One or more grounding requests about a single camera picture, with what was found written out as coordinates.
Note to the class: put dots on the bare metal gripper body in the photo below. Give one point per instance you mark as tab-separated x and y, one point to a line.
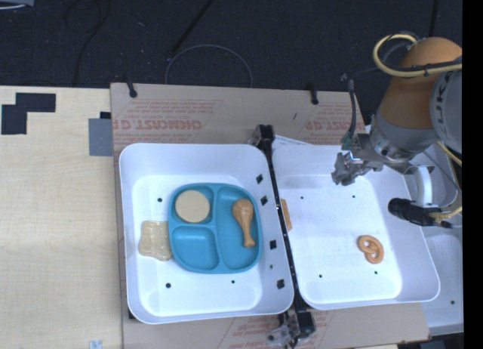
368	153

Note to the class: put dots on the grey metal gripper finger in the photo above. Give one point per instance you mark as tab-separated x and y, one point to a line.
355	172
339	170

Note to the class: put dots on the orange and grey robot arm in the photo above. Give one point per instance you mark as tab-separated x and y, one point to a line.
411	90

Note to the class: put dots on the white plastic tray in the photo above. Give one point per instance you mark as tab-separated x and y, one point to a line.
196	298
332	226

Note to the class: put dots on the orange toy food piece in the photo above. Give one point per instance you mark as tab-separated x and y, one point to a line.
286	214

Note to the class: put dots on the thin black rod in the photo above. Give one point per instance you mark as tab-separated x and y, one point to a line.
281	211

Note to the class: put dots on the orange toy pretzel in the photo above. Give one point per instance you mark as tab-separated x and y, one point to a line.
371	250

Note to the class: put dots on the tan toy chicken drumstick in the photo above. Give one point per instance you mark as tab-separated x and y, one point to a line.
243	213

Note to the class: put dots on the brown cardboard board, red print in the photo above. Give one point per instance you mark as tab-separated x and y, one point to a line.
234	113

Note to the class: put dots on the round beige biscuit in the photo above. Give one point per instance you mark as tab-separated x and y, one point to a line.
192	206

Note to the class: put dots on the blue divided plate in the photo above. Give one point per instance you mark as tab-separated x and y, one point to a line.
196	245

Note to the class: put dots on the beige toy bread slice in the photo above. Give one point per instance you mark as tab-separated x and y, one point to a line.
152	239

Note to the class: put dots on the black cylinder on white bracket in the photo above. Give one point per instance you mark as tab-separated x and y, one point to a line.
409	209

